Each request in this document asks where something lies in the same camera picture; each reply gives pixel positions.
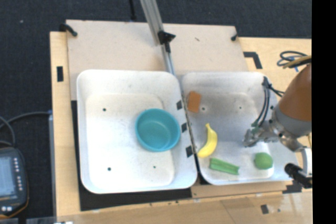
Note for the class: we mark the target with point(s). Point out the thin black and white rod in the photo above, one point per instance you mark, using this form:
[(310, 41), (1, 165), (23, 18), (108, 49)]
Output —
[(189, 128)]

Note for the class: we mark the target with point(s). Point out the green lime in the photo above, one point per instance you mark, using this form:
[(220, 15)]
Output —
[(263, 161)]

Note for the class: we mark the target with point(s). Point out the black cylinder on white bracket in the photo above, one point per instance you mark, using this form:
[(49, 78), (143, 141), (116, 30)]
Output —
[(296, 171)]

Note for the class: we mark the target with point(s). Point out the yellow banana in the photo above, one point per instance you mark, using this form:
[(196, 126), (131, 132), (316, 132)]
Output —
[(211, 140)]

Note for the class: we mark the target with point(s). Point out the green celery stick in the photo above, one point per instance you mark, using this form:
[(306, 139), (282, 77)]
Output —
[(224, 166)]

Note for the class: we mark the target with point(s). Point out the pale brown flat board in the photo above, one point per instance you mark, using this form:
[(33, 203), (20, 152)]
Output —
[(115, 47)]

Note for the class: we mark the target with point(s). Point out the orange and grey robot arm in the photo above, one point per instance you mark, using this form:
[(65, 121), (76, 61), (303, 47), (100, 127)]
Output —
[(298, 97)]

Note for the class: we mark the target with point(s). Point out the blue bowl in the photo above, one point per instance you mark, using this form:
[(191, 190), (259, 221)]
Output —
[(157, 131)]

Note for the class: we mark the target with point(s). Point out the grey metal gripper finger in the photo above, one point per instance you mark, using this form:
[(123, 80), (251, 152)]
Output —
[(247, 142), (250, 132)]

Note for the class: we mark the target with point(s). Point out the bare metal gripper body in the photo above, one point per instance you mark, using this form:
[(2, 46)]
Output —
[(271, 131)]

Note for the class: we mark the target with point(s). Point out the white plastic tray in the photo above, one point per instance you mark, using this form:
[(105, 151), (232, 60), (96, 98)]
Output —
[(231, 123), (115, 139)]

